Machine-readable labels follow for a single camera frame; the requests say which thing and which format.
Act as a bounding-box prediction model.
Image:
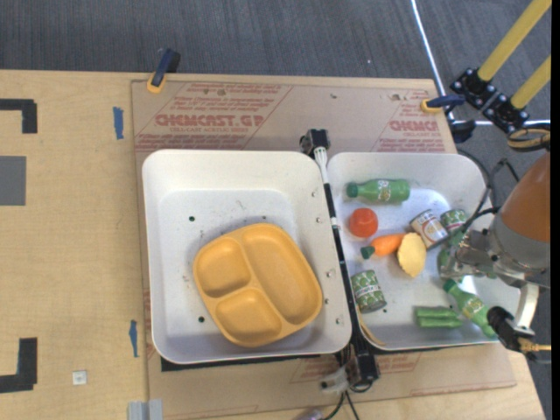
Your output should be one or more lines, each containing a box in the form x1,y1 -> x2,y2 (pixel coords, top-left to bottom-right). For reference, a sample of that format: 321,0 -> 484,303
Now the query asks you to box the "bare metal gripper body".
453,229 -> 551,290

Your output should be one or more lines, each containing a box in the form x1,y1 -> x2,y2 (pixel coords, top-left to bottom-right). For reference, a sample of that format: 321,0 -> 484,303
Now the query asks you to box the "small green can pink label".
439,207 -> 469,236

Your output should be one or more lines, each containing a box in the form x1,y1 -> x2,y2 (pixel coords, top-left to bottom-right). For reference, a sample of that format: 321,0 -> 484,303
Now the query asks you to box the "green plastic bottle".
442,277 -> 499,340
345,178 -> 412,205

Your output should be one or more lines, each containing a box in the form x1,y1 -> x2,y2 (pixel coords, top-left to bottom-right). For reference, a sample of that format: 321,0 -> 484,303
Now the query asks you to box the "small can orange label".
409,208 -> 450,250

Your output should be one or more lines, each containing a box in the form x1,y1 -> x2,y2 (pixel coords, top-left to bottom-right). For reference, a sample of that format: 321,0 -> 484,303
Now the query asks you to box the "yellow ridged chip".
395,231 -> 428,279

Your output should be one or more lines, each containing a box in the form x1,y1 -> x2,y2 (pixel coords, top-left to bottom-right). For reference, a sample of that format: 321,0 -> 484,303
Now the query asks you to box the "green beans bundle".
414,304 -> 465,330

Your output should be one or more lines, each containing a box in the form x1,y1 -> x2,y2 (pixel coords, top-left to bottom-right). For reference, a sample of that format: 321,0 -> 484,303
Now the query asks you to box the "white plastic tray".
325,150 -> 505,352
141,148 -> 354,365

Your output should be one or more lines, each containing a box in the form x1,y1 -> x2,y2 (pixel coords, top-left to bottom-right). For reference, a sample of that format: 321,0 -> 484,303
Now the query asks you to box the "orange carrot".
360,232 -> 407,261

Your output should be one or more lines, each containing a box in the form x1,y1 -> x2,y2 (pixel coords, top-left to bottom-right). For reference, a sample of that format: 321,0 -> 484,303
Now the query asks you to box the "small green peas can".
350,269 -> 389,314

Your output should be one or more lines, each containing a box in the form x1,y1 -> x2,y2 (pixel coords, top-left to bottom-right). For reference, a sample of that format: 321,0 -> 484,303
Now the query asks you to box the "orange round fruit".
348,207 -> 380,239

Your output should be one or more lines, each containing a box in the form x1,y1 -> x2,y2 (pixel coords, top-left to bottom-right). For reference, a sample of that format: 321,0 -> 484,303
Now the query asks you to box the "thin black and white rod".
312,145 -> 368,360

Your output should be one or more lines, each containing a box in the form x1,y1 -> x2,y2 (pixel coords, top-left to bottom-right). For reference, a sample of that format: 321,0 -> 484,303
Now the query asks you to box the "orange divided plate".
192,221 -> 325,349

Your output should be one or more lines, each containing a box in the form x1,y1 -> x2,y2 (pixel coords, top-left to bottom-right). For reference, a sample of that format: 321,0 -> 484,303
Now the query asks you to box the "brown cardboard board red print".
130,74 -> 518,420

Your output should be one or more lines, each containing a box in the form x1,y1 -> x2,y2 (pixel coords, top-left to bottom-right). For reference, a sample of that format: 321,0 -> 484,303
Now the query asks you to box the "black cylinder on white bracket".
486,280 -> 542,359

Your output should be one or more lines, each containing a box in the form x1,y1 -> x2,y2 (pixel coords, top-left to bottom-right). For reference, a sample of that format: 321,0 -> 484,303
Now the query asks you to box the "black block with thin wires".
352,351 -> 381,389
299,128 -> 331,155

